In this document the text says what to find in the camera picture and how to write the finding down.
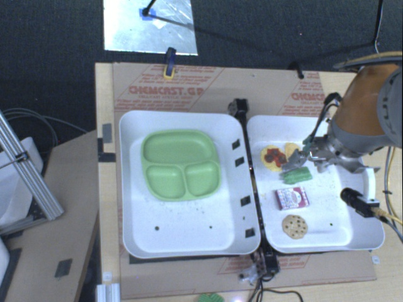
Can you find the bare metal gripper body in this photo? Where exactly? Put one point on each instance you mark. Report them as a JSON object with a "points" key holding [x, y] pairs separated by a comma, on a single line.
{"points": [[330, 156]]}

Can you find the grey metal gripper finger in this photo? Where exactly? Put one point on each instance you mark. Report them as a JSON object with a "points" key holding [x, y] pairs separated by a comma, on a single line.
{"points": [[299, 154], [291, 165]]}

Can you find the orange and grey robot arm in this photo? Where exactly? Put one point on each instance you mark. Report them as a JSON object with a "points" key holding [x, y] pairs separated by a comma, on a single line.
{"points": [[359, 105]]}

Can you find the yellow toy chip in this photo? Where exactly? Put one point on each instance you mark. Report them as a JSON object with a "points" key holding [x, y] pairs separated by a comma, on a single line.
{"points": [[291, 149]]}

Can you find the green toy bean pods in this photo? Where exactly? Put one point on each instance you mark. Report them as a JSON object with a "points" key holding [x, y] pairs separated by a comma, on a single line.
{"points": [[297, 175]]}

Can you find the yellow toy pizza slice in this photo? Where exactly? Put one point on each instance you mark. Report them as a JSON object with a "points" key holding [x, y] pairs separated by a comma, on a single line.
{"points": [[273, 159]]}

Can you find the pink and white carton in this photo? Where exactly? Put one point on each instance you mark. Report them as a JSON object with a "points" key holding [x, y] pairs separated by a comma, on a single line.
{"points": [[292, 198]]}

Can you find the thin black rod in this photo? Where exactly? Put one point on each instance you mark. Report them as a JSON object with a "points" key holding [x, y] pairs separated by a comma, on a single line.
{"points": [[252, 168]]}

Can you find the white plastic tray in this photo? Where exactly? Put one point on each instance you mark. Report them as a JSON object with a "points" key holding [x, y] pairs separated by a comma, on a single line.
{"points": [[189, 228], [327, 206]]}

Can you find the tan chocolate chip biscuit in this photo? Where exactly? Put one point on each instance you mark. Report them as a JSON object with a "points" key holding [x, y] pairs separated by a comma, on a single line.
{"points": [[294, 226]]}

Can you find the green divided plate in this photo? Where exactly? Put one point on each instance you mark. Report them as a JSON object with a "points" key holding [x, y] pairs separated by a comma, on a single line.
{"points": [[179, 162]]}

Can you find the brown cardboard board red print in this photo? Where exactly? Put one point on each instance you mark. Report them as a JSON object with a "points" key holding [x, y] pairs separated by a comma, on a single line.
{"points": [[189, 87]]}

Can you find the green ribbed toy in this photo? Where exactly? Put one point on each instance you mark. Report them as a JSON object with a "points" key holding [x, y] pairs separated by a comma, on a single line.
{"points": [[210, 298]]}

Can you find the black cylinder on white bracket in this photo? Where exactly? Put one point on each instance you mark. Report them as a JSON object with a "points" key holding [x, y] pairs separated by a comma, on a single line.
{"points": [[357, 200]]}

